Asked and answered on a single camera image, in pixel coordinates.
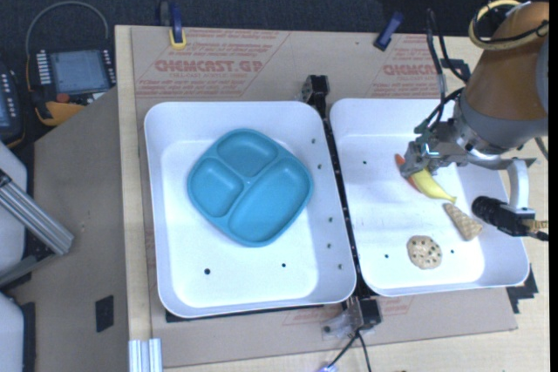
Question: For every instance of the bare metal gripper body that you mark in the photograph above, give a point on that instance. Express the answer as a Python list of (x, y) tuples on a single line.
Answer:
[(449, 144)]

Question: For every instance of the thin black rod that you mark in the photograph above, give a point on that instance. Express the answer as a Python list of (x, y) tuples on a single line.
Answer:
[(341, 187)]

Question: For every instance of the brown cardboard board red print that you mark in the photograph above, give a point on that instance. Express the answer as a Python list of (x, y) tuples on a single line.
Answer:
[(218, 65)]

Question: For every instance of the tan chocolate chip biscuit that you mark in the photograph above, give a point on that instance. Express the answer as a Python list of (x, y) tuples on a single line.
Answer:
[(424, 252)]

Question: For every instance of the black cylinder on white bracket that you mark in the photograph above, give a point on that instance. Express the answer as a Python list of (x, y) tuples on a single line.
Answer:
[(501, 211)]

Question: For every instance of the orange carrot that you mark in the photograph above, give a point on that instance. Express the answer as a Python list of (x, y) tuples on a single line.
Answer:
[(399, 161)]

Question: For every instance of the yellow banana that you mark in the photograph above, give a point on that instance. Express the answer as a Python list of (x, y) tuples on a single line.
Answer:
[(431, 187)]

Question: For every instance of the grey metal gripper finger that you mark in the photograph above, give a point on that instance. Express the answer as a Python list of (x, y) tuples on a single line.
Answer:
[(436, 166), (412, 161)]

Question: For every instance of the white plastic tray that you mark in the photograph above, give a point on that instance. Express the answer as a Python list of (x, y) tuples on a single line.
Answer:
[(383, 213), (192, 287)]

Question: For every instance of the blue divided plate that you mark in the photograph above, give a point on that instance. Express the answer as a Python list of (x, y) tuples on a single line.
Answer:
[(250, 187)]

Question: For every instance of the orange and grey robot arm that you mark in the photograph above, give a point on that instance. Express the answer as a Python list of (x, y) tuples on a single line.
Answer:
[(505, 74)]

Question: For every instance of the tan pizza slice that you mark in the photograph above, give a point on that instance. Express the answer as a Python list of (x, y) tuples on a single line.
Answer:
[(464, 223)]

